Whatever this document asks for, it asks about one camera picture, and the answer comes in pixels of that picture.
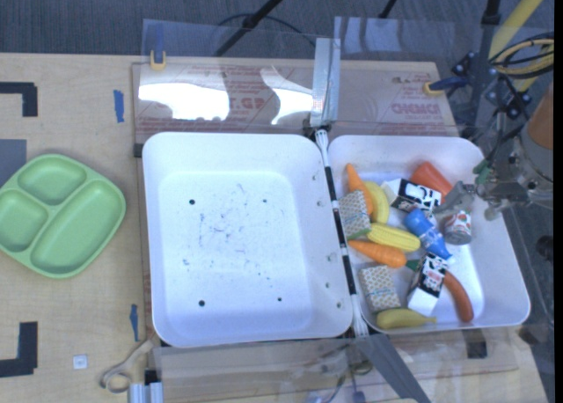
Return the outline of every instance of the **toy banana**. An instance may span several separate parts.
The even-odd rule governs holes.
[[[373,181],[364,181],[364,185],[368,189],[369,196],[373,202],[374,209],[371,213],[371,221],[387,223],[387,220],[389,220],[389,201],[384,190]]]
[[[379,312],[376,323],[381,329],[406,328],[436,323],[436,317],[425,317],[408,308],[395,308]]]

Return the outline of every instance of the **rubber band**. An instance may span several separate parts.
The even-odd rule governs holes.
[[[99,380],[99,385],[103,389],[107,389],[111,393],[126,392],[129,386],[131,385],[131,381],[132,381],[132,378],[127,373],[127,370],[133,367],[139,356],[149,353],[155,346],[156,344],[151,339],[147,339],[139,347],[133,350],[133,352],[129,355],[129,357],[125,361],[117,365],[114,365],[111,369],[107,370],[104,373],[104,375],[102,375],[102,378]],[[112,380],[116,377],[125,379],[127,384],[122,386],[112,385]]]

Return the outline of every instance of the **green plate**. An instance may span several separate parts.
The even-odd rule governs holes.
[[[68,278],[102,252],[125,208],[121,190],[90,167],[39,156],[0,187],[0,250],[37,273]]]

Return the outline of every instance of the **toy milk carton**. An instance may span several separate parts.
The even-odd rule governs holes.
[[[430,317],[442,290],[448,262],[432,253],[420,259],[406,294],[406,306]]]
[[[430,187],[415,184],[409,180],[397,179],[385,181],[381,188],[384,190],[389,205],[392,208],[410,212],[418,208],[428,218],[434,208],[442,202],[442,194]]]

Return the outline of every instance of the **yellow clip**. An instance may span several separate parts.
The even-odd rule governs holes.
[[[155,52],[153,49],[150,51],[150,67],[155,71],[162,71],[166,68],[166,51],[162,52],[162,63],[155,62]]]
[[[424,83],[424,85],[422,86],[422,90],[429,96],[431,97],[437,97],[438,95],[442,95],[443,90],[432,90],[430,89],[430,85],[432,83],[430,81],[428,81],[427,83]]]

